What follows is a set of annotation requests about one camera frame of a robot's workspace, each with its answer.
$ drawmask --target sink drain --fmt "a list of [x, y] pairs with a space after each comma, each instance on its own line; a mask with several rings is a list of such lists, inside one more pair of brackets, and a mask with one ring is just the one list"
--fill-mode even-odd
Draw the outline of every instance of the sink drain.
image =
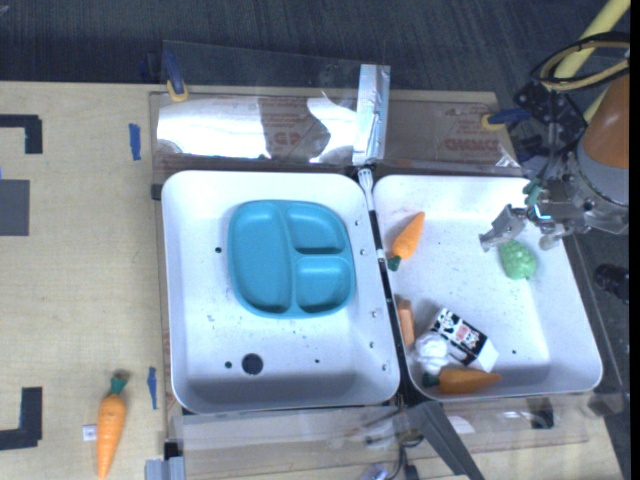
[[258, 354], [247, 354], [242, 360], [242, 369], [249, 375], [258, 375], [264, 363]]

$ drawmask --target small orange carrot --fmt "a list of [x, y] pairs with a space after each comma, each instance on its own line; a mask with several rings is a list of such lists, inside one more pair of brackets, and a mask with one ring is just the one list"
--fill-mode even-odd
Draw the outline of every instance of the small orange carrot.
[[409, 347], [416, 341], [414, 330], [415, 324], [413, 323], [413, 308], [410, 300], [402, 299], [398, 302], [398, 317], [400, 319], [402, 341], [406, 347]]
[[126, 379], [114, 375], [111, 378], [111, 392], [100, 404], [96, 444], [100, 480], [103, 480], [109, 473], [124, 427], [127, 407], [120, 397], [120, 392], [126, 383]]
[[389, 270], [396, 271], [401, 260], [413, 256], [418, 248], [420, 235], [424, 226], [424, 212], [419, 212], [393, 241], [391, 246], [392, 258], [387, 262]]
[[473, 368], [445, 368], [438, 377], [429, 373], [422, 376], [424, 387], [439, 386], [449, 395], [471, 393], [502, 379], [499, 373], [487, 373]]

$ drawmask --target wooden table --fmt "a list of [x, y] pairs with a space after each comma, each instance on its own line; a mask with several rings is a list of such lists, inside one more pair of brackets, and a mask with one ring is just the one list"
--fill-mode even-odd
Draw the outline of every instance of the wooden table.
[[[29, 236], [0, 237], [0, 430], [18, 427], [21, 388], [43, 389], [42, 439], [34, 448], [0, 451], [1, 480], [97, 478], [95, 443], [83, 441], [83, 426], [96, 422], [118, 369], [130, 374], [129, 413], [109, 478], [144, 478], [145, 461], [162, 455], [167, 424], [149, 139], [149, 95], [162, 90], [0, 83], [0, 113], [37, 114], [44, 137], [43, 153], [27, 155], [24, 130], [0, 128], [3, 179], [30, 180]], [[141, 130], [138, 161], [130, 123]], [[158, 410], [149, 367], [158, 374]], [[585, 418], [584, 429], [586, 442], [474, 459], [487, 478], [621, 478], [604, 422]], [[439, 458], [416, 464], [423, 478], [451, 474]], [[350, 466], [278, 478], [355, 479], [362, 472]]]

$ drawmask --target blue divided plate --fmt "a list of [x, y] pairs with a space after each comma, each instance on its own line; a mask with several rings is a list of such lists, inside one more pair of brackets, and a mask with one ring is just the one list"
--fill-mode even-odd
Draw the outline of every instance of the blue divided plate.
[[227, 252], [236, 297], [256, 315], [327, 315], [353, 297], [349, 236], [325, 206], [277, 200], [242, 204], [229, 223]]

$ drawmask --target gray floor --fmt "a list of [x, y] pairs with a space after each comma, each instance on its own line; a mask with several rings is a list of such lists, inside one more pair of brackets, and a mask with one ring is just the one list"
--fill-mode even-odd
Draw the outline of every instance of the gray floor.
[[[385, 63], [393, 88], [489, 90], [510, 107], [531, 68], [606, 1], [0, 0], [0, 80], [140, 83], [145, 55], [174, 40]], [[630, 30], [628, 15], [616, 29]], [[628, 268], [628, 245], [578, 237], [584, 277], [601, 263]], [[611, 358], [599, 389], [627, 394], [622, 410], [603, 411], [616, 413], [607, 424], [630, 478], [628, 306], [586, 281], [582, 291], [601, 310], [595, 332]]]

